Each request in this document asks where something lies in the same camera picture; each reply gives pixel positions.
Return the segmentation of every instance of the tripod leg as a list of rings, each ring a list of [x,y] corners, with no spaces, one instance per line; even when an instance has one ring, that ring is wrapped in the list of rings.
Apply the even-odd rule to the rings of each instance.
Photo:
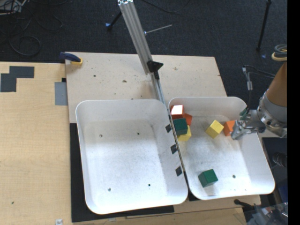
[[[261,49],[263,33],[264,33],[265,26],[266,26],[267,17],[268,17],[269,8],[270,8],[271,3],[272,3],[272,0],[267,0],[267,7],[266,7],[266,11],[264,13],[264,19],[263,19],[263,23],[262,23],[261,35],[259,37],[258,45],[257,45],[257,48],[256,48],[257,51],[259,51]]]
[[[107,29],[110,31],[113,28],[113,25],[117,22],[117,20],[121,17],[122,12],[119,12],[119,14],[115,17],[115,19],[112,21],[112,23],[107,23]]]

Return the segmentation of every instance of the empty white tray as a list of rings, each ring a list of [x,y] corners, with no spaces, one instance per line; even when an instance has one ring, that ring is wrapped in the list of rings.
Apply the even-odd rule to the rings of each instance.
[[[217,120],[221,124],[238,120],[246,104],[237,97],[178,97],[172,105],[183,105],[193,116],[192,136],[179,142],[188,185],[193,195],[202,200],[242,195],[269,194],[275,182],[258,135],[249,134],[233,140],[221,132],[214,139],[206,128]],[[218,181],[203,188],[198,175],[214,169]]]
[[[83,101],[76,119],[91,211],[108,214],[186,200],[188,188],[178,152],[171,149],[175,139],[163,103]]]

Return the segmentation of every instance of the toy block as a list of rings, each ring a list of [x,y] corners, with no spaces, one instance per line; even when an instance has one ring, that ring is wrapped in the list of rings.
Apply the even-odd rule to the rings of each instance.
[[[178,136],[178,141],[188,141],[190,137],[192,136],[191,128],[189,125],[187,126],[187,134],[182,134]]]
[[[199,181],[201,182],[202,187],[208,187],[218,181],[218,178],[213,169],[206,170],[198,176]]]
[[[187,124],[190,126],[192,124],[192,118],[193,118],[193,116],[190,115],[190,114],[188,114],[188,113],[184,113],[183,117],[186,119]]]
[[[231,132],[233,131],[234,123],[235,120],[232,120],[232,121],[227,121],[223,124],[224,126],[223,132],[225,136],[229,136],[231,134]]]
[[[173,120],[183,118],[183,114],[184,114],[183,105],[171,106],[171,117]]]
[[[187,121],[185,118],[179,118],[179,119],[174,119],[173,120],[176,135],[182,135],[182,134],[187,134],[188,132],[188,125]]]
[[[205,132],[212,138],[215,138],[222,132],[223,128],[224,126],[221,123],[219,123],[217,120],[214,120],[212,124],[205,130]]]

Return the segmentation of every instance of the orange block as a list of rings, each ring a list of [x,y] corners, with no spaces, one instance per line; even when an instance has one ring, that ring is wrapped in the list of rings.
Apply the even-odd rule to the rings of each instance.
[[[232,121],[227,121],[226,123],[224,123],[224,135],[225,136],[229,136],[231,134],[231,132],[233,131],[233,126],[234,126],[235,120]]]
[[[170,111],[173,120],[183,118],[183,114],[184,114],[183,105],[173,105],[171,106]]]
[[[193,118],[193,116],[190,115],[190,114],[188,114],[188,113],[184,113],[183,117],[186,119],[187,124],[190,126],[192,124],[192,118]]]

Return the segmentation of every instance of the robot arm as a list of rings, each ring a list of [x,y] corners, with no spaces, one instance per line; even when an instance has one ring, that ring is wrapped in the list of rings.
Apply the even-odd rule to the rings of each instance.
[[[287,137],[287,131],[284,129],[287,125],[287,61],[286,57],[277,54],[273,53],[272,58],[285,62],[261,97],[258,108],[247,110],[241,114],[243,120],[235,121],[231,133],[232,139],[240,139],[243,135],[254,132],[263,133],[265,129],[281,138]]]

